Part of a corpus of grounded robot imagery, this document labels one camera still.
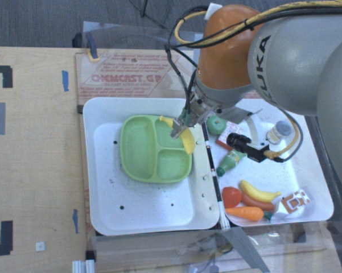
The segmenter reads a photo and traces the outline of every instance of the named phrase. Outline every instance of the toy carrot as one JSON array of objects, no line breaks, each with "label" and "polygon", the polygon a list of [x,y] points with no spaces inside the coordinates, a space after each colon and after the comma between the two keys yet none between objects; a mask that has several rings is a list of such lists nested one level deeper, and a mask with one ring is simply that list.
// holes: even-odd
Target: toy carrot
[{"label": "toy carrot", "polygon": [[254,206],[237,206],[233,208],[225,208],[225,211],[228,214],[245,218],[246,220],[250,221],[259,221],[264,216],[263,210]]}]

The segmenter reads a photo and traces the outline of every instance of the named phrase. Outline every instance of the wooden table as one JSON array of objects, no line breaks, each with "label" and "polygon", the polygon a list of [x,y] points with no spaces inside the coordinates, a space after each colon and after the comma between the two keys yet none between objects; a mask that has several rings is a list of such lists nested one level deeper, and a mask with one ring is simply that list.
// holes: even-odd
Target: wooden table
[{"label": "wooden table", "polygon": [[[0,47],[1,70],[13,72],[12,86],[0,73],[0,123],[5,124],[4,129],[0,126],[0,272],[71,272],[74,260],[85,260],[82,118],[77,113],[75,60],[84,52]],[[328,230],[321,230],[321,238],[322,250],[261,255],[272,272],[342,272]],[[222,265],[228,260],[219,261]]]}]

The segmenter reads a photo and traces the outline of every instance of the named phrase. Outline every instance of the black cable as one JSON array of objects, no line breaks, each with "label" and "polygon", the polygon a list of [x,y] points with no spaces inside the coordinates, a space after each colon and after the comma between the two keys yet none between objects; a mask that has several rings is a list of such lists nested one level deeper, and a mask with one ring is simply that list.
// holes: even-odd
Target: black cable
[{"label": "black cable", "polygon": [[186,60],[188,60],[195,68],[197,68],[197,64],[189,57],[187,56],[183,51],[179,50],[178,48],[170,47],[173,49],[175,52],[179,53],[182,55]]},{"label": "black cable", "polygon": [[181,80],[184,92],[185,92],[185,96],[186,96],[186,103],[185,103],[185,109],[189,106],[189,92],[188,92],[188,88],[187,88],[187,84],[184,80],[184,77],[182,76],[180,70],[178,70],[176,64],[172,61],[172,54],[171,54],[171,50],[168,47],[168,45],[164,45],[164,50],[166,51],[167,54],[167,59],[168,62],[170,63],[172,69],[175,71],[175,73],[177,74],[177,76],[179,77],[179,79]]},{"label": "black cable", "polygon": [[216,32],[215,34],[212,34],[212,35],[209,35],[205,38],[202,38],[200,40],[197,40],[195,42],[190,42],[190,43],[185,43],[185,44],[177,44],[177,45],[171,45],[172,47],[175,47],[175,48],[179,48],[179,47],[189,47],[189,48],[205,48],[205,47],[211,47],[211,46],[215,46],[216,44],[219,44],[219,43],[222,43],[246,30],[249,30],[249,29],[253,29],[255,26],[258,26],[260,24],[263,24],[263,23],[266,23],[268,21],[271,21],[271,20],[274,20],[274,19],[278,19],[278,18],[285,18],[285,17],[291,17],[291,16],[303,16],[303,15],[333,15],[333,14],[342,14],[342,7],[327,7],[327,6],[322,6],[322,7],[314,7],[314,8],[311,8],[311,7],[301,7],[299,9],[287,9],[287,10],[282,10],[280,12],[277,12],[277,13],[272,13],[268,16],[266,16],[265,18],[262,18],[258,21],[255,21],[251,24],[247,24],[245,27],[241,28],[239,31],[223,38],[223,39],[220,39],[216,42],[213,42],[213,43],[209,43],[209,44],[205,44],[205,45],[195,45],[195,44],[198,44],[198,43],[201,43],[201,42],[204,42],[206,41],[207,39],[210,39],[216,35],[218,35],[219,33],[231,28],[231,27],[234,27],[238,24],[241,24],[241,23],[245,23],[245,21],[241,21],[239,23],[236,23],[232,26],[228,26],[228,27],[225,27],[224,29]]},{"label": "black cable", "polygon": [[141,17],[144,17],[146,14],[146,8],[147,8],[148,0],[143,1],[142,11],[141,11]]},{"label": "black cable", "polygon": [[194,13],[194,12],[199,12],[199,11],[204,11],[207,10],[208,6],[207,5],[198,5],[198,6],[194,6],[188,10],[186,10],[184,13],[182,13],[182,15],[177,19],[176,23],[174,24],[173,28],[170,31],[170,34],[168,36],[168,44],[171,46],[171,38],[172,35],[176,29],[177,24],[179,23],[180,20],[182,20],[185,16]]},{"label": "black cable", "polygon": [[188,83],[188,88],[187,88],[187,96],[188,96],[188,106],[187,106],[187,113],[190,114],[191,113],[191,102],[190,102],[190,97],[191,97],[191,90],[193,87],[193,82],[195,80],[196,77],[196,69],[194,70],[194,72],[191,75],[191,78],[189,80]]},{"label": "black cable", "polygon": [[128,0],[130,2],[131,5],[133,5],[133,7],[135,9],[137,9],[141,14],[143,14],[143,16],[145,16],[146,18],[148,18],[149,20],[151,20],[152,22],[154,22],[155,24],[157,24],[160,28],[163,28],[165,30],[168,30],[169,28],[167,26],[164,25],[164,21],[167,19],[168,17],[168,13],[170,12],[170,0],[167,0],[167,8],[166,8],[166,13],[164,15],[164,20],[163,22],[158,22],[157,20],[155,20],[154,18],[152,18],[151,16],[149,16],[148,14],[146,14],[145,12],[142,11],[142,9],[140,9],[137,5],[135,5],[133,3],[132,0]]}]

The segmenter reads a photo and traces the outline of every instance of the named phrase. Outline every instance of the toy banana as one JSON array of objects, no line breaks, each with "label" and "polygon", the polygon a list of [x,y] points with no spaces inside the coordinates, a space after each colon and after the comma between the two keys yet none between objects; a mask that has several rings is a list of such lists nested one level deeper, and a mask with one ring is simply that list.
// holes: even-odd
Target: toy banana
[{"label": "toy banana", "polygon": [[258,200],[258,201],[271,202],[278,195],[281,195],[280,191],[277,191],[277,192],[261,191],[245,180],[241,180],[239,185],[244,193],[246,193],[251,198]]},{"label": "toy banana", "polygon": [[[160,121],[164,121],[170,128],[172,128],[173,125],[173,119],[169,117],[160,116]],[[186,128],[181,134],[180,134],[181,140],[183,142],[184,149],[187,153],[187,155],[190,155],[193,153],[195,149],[195,139],[193,138],[193,135],[191,131]]]}]

